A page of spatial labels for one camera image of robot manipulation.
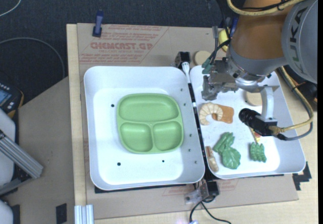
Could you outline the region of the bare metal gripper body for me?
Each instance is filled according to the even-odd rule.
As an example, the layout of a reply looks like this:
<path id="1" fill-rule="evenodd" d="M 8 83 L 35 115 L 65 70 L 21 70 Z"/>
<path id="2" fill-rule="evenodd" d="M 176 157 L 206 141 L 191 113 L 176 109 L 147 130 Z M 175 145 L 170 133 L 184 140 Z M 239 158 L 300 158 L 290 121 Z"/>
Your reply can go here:
<path id="1" fill-rule="evenodd" d="M 243 89 L 259 90 L 258 82 L 267 75 L 265 60 L 226 57 L 216 60 L 208 77 L 209 92 L 228 92 Z"/>

